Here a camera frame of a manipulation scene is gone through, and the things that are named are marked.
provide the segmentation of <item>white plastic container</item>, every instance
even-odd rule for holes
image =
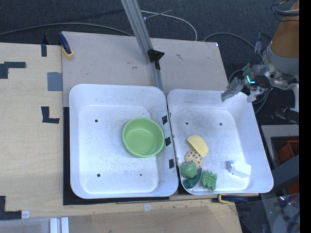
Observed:
[[[148,117],[162,128],[163,150],[131,155],[123,127]],[[69,94],[70,184],[84,199],[165,197],[178,187],[173,140],[164,93],[153,86],[79,84]]]
[[[269,192],[273,177],[252,104],[242,92],[222,102],[222,92],[175,89],[168,93],[178,165],[184,163],[186,153],[193,149],[187,137],[197,134],[209,148],[202,174],[206,170],[217,174],[214,191],[203,187],[201,180],[186,190],[194,195]],[[242,178],[230,173],[228,164],[232,160],[250,165],[250,175]]]

